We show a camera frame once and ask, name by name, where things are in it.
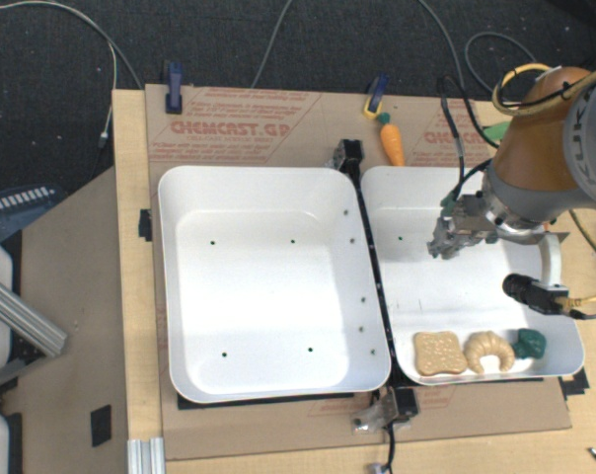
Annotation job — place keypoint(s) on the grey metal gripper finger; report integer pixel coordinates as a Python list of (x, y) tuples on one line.
[(455, 251), (438, 237)]

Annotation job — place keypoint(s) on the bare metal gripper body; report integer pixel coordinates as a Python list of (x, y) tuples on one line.
[(475, 217)]

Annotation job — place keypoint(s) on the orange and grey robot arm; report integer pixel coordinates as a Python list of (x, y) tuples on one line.
[(535, 146)]

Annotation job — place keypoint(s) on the white plastic tray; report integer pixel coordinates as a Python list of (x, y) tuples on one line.
[(451, 294), (268, 289)]

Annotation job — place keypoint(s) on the thin black and white rod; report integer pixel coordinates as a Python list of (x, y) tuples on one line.
[(377, 274)]

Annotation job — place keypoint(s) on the beige toy croissant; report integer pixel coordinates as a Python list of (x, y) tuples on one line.
[(488, 348)]

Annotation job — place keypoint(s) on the beige toy bread slice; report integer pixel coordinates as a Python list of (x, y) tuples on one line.
[(438, 353)]

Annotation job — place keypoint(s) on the orange toy carrot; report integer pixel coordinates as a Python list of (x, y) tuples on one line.
[(393, 141)]

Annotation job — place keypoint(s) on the green toy broccoli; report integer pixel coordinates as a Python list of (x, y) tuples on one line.
[(530, 343)]

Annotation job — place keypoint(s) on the brown cardboard board red print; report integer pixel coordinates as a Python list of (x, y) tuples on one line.
[(239, 126)]

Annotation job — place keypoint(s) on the black cylinder on white bracket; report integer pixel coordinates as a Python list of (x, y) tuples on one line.
[(535, 292)]

